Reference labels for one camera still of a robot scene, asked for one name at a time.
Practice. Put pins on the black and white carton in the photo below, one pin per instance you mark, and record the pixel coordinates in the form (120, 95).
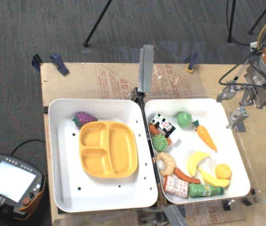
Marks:
(163, 123)

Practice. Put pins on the green broccoli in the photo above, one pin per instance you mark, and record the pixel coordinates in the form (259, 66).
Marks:
(160, 142)

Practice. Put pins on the purple grapes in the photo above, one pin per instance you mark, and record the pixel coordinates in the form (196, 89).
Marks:
(84, 118)

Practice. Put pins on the beige croissant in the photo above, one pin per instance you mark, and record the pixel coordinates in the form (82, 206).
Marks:
(169, 161)

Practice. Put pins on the orange sausage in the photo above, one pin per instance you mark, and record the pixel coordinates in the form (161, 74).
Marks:
(153, 129)

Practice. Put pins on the red and white carton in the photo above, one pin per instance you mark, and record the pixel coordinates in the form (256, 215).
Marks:
(176, 187)

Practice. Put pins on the green apple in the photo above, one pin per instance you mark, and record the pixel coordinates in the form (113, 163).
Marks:
(184, 119)

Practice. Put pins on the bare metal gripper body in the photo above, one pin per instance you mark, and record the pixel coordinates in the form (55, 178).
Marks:
(260, 88)

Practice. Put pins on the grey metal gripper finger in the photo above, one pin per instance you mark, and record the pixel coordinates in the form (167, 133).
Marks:
(227, 91)
(237, 118)

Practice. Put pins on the yellow divided plate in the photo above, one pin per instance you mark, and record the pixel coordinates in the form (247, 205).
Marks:
(121, 147)

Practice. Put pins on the thin black rod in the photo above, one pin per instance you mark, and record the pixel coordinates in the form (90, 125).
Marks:
(150, 145)

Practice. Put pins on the yellow banana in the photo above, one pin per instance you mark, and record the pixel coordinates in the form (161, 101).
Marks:
(214, 180)
(194, 161)

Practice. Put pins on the orange carrot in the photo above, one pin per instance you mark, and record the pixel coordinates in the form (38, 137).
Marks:
(204, 135)

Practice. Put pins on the yellow-orange ball fruit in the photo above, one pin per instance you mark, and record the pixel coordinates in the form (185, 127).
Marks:
(223, 171)

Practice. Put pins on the green bottle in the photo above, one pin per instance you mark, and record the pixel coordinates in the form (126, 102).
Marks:
(201, 190)

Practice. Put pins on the red-brown sausage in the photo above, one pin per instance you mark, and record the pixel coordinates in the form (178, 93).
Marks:
(185, 176)

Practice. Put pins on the white plastic tray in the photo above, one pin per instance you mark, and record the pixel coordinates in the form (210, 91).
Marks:
(227, 149)
(95, 194)

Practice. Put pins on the brown cardboard board red print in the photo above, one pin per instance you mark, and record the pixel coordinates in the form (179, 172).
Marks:
(114, 81)

